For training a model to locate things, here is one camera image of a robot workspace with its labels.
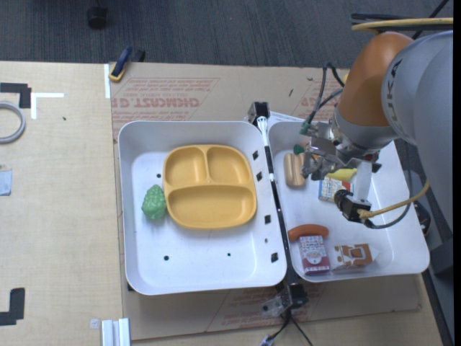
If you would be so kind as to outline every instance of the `yellow object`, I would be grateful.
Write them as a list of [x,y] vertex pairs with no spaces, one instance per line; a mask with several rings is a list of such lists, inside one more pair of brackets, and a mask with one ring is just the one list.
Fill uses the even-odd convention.
[[285,183],[290,187],[300,187],[305,184],[305,178],[301,175],[301,166],[304,163],[304,157],[304,153],[286,153],[283,158]]
[[256,189],[245,156],[222,145],[182,146],[164,161],[164,194],[171,218],[191,229],[224,229],[256,212]]
[[122,70],[120,71],[120,73],[118,74],[118,76],[113,76],[112,75],[112,72],[114,71],[114,68],[115,68],[115,65],[117,63],[113,64],[111,67],[110,67],[110,70],[109,70],[109,79],[112,81],[112,82],[120,82],[120,79],[122,79],[123,75],[125,74],[125,68],[122,68]]
[[353,31],[371,31],[376,32],[375,28],[383,27],[401,27],[401,26],[417,26],[417,25],[452,25],[453,18],[408,18],[408,19],[392,19],[376,22],[365,22],[353,25]]
[[337,179],[338,181],[349,181],[356,171],[357,169],[355,168],[342,168],[336,172],[328,173],[326,177]]

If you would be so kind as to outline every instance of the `white tape marker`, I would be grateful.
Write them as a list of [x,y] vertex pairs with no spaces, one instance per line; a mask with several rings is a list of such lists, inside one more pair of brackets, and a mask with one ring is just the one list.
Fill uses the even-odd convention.
[[30,94],[30,117],[37,119],[37,99],[39,97],[64,97],[63,92],[32,92]]
[[110,79],[109,79],[110,65],[104,64],[104,85],[106,89],[106,99],[110,99]]

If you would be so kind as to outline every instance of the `metal bracket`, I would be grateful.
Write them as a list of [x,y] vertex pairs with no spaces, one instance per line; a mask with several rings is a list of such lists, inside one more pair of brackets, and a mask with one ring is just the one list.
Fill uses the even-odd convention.
[[103,320],[101,322],[101,346],[130,346],[130,320]]
[[279,194],[277,192],[277,183],[273,176],[272,155],[267,138],[267,118],[270,116],[269,105],[266,102],[254,102],[248,111],[248,121],[255,125],[262,134],[264,149],[266,151],[267,166],[269,175],[271,175],[271,187],[274,197],[274,203],[277,209],[277,217],[280,224],[280,233],[282,234],[285,256],[287,258],[287,272],[284,280],[277,286],[278,294],[262,305],[261,312],[267,316],[277,316],[288,308],[297,309],[308,302],[308,295],[302,284],[298,282],[298,276],[295,272],[291,260],[290,243],[288,241],[287,227],[283,218],[282,206],[280,205]]

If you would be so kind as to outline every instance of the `green broccoli toy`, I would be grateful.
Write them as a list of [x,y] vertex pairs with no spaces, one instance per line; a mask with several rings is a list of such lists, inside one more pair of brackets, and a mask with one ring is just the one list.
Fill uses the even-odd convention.
[[159,219],[165,215],[165,195],[159,185],[154,185],[147,190],[141,209],[150,219]]

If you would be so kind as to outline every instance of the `gray carpet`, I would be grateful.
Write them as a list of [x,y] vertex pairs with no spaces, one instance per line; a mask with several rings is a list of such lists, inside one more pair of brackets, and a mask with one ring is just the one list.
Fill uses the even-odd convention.
[[[146,51],[147,62],[321,67],[330,61],[349,68],[372,37],[351,30],[352,13],[428,17],[441,1],[107,0],[107,26],[93,30],[86,10],[95,0],[0,0],[0,61],[107,63],[131,44]],[[453,0],[437,16],[453,17]],[[402,141],[397,147],[404,169],[424,181],[417,150],[407,151]],[[452,231],[431,191],[427,199],[442,242],[449,240]],[[424,280],[442,339],[453,345],[453,319],[429,271]]]

